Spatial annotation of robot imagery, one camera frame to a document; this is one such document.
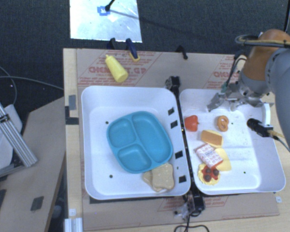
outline black connector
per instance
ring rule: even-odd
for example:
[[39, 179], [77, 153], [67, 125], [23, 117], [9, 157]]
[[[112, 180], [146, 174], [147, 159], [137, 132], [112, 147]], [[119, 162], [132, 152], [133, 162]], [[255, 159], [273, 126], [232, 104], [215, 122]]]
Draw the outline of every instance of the black connector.
[[251, 128], [253, 131], [255, 131], [261, 137], [270, 137], [271, 135], [268, 131], [273, 130], [273, 127], [264, 127], [261, 124], [261, 121], [254, 118], [250, 118], [247, 121], [247, 126]]

